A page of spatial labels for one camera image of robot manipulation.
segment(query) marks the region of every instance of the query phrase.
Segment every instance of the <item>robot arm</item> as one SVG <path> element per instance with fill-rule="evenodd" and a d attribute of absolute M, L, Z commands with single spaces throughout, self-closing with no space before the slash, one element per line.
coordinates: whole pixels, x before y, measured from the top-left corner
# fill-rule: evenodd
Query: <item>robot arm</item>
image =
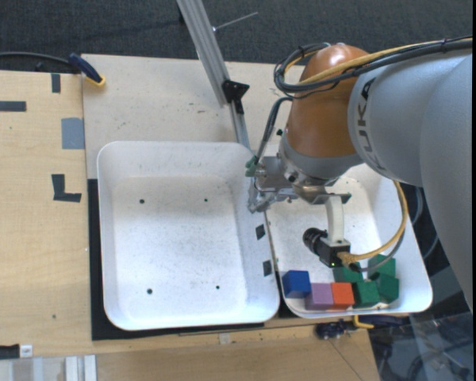
<path fill-rule="evenodd" d="M 307 55 L 301 82 L 285 83 L 285 72 Z M 472 37 L 375 54 L 310 45 L 276 69 L 275 83 L 292 101 L 290 115 L 278 154 L 263 156 L 267 128 L 249 161 L 249 210 L 286 198 L 327 208 L 336 196 L 346 202 L 349 194 L 328 189 L 363 162 L 396 183 L 423 187 L 472 311 Z M 272 109 L 271 128 L 281 102 Z"/>

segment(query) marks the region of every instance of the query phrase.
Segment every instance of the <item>green block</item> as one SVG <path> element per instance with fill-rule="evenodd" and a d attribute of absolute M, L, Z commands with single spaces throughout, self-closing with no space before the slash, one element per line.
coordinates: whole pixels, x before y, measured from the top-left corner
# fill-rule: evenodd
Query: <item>green block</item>
<path fill-rule="evenodd" d="M 374 281 L 361 281 L 351 286 L 355 296 L 353 308 L 369 308 L 381 302 L 378 286 Z"/>
<path fill-rule="evenodd" d="M 363 281 L 363 273 L 355 272 L 347 267 L 333 268 L 333 278 L 336 283 L 357 283 Z"/>
<path fill-rule="evenodd" d="M 395 299 L 398 299 L 399 281 L 397 278 L 376 272 L 372 275 L 371 279 L 377 284 L 381 302 L 391 303 Z"/>
<path fill-rule="evenodd" d="M 386 257 L 383 254 L 377 254 L 376 256 L 373 256 L 368 260 L 368 266 L 372 267 L 375 264 L 381 263 L 382 261 L 384 261 L 385 258 Z M 370 279 L 372 275 L 374 275 L 376 272 L 395 277 L 395 259 L 392 258 L 380 267 L 367 271 L 368 278 Z"/>

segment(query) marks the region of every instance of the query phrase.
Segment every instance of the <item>blue clamp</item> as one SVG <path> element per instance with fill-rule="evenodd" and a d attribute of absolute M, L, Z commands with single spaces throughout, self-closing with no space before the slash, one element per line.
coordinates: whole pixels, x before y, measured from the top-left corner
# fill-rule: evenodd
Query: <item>blue clamp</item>
<path fill-rule="evenodd" d="M 87 79 L 92 82 L 94 85 L 101 87 L 106 83 L 104 76 L 98 74 L 88 62 L 86 62 L 81 56 L 71 53 L 69 55 L 69 63 L 78 68 L 82 73 L 84 73 Z"/>

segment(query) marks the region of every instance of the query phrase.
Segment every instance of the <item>orange block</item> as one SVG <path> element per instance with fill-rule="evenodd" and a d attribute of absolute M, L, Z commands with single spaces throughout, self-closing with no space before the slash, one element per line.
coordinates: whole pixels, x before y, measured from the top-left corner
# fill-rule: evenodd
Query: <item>orange block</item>
<path fill-rule="evenodd" d="M 352 293 L 351 283 L 332 283 L 333 308 L 346 310 L 355 304 L 355 296 Z"/>

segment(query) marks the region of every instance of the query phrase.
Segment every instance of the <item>table surface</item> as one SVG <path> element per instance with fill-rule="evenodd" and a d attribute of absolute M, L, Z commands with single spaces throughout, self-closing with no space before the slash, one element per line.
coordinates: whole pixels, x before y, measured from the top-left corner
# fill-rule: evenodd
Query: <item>table surface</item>
<path fill-rule="evenodd" d="M 234 134 L 230 114 L 216 106 L 217 100 L 211 94 L 202 67 L 196 70 L 197 77 L 191 79 L 195 81 L 191 88 L 177 90 L 178 101 L 173 100 L 173 92 L 169 91 L 173 85 L 166 70 L 191 64 L 184 79 L 189 80 L 190 70 L 199 67 L 199 63 L 195 67 L 190 60 L 86 58 L 106 77 L 104 90 L 84 81 L 81 75 L 62 74 L 61 91 L 53 93 L 50 74 L 0 71 L 0 101 L 25 101 L 27 106 L 26 112 L 0 112 L 0 345 L 31 344 L 34 356 L 218 346 L 222 338 L 217 332 L 91 340 L 86 185 L 94 177 L 93 159 L 97 151 L 106 141 L 130 139 L 124 133 L 134 134 L 134 131 L 140 132 L 136 138 L 142 140 L 188 137 L 233 141 Z M 163 77 L 157 79 L 163 83 L 152 83 L 144 74 L 127 72 L 144 64 L 147 66 L 143 69 L 153 71 L 153 75 L 163 71 Z M 227 63 L 227 66 L 232 79 L 251 84 L 243 103 L 251 146 L 255 148 L 271 105 L 279 96 L 271 81 L 272 65 Z M 115 94 L 103 94 L 106 91 Z M 187 101 L 193 94 L 195 99 Z M 154 107 L 158 122 L 147 127 L 141 117 L 150 117 Z M 127 124 L 124 114 L 128 119 L 139 116 L 136 128 Z M 179 114 L 183 117 L 177 120 L 184 122 L 178 122 L 178 135 L 173 136 L 166 125 L 176 122 Z M 279 114 L 280 123 L 285 122 L 286 115 L 287 112 Z M 86 149 L 63 148 L 61 123 L 73 117 L 84 120 Z M 198 130 L 198 126 L 208 125 L 212 120 L 213 127 L 218 128 Z M 53 174 L 65 175 L 65 191 L 82 194 L 80 202 L 53 199 Z M 273 345 L 310 341 L 314 340 L 316 323 L 335 320 L 274 317 L 264 328 L 230 333 L 229 340 L 230 344 L 242 346 L 266 341 Z M 354 334 L 345 337 L 349 346 L 359 350 L 353 360 L 365 360 L 367 379 L 377 379 L 367 332 L 359 330 Z M 348 364 L 342 358 L 335 358 L 332 365 Z"/>

